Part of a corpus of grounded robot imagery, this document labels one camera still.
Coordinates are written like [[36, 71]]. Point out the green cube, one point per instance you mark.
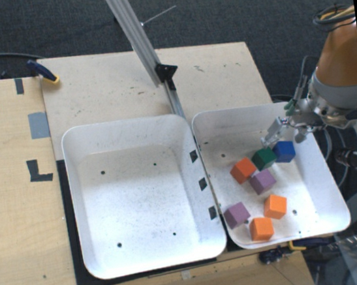
[[264, 159]]

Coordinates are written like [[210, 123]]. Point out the black cylinder on white bracket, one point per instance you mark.
[[354, 160]]

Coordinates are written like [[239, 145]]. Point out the pale wood board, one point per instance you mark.
[[108, 89]]

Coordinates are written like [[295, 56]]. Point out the purple cube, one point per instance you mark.
[[236, 215], [262, 181]]

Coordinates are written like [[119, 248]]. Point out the white plastic tray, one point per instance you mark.
[[314, 192], [141, 203]]

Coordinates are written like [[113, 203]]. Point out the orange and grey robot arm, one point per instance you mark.
[[339, 56]]

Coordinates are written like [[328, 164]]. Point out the orange cube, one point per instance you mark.
[[261, 229], [243, 170], [275, 206]]

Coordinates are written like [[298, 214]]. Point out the blue cube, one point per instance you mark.
[[284, 152]]

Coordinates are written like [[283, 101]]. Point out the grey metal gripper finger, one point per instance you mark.
[[300, 134], [276, 131]]

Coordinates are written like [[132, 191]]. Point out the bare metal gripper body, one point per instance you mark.
[[329, 115]]

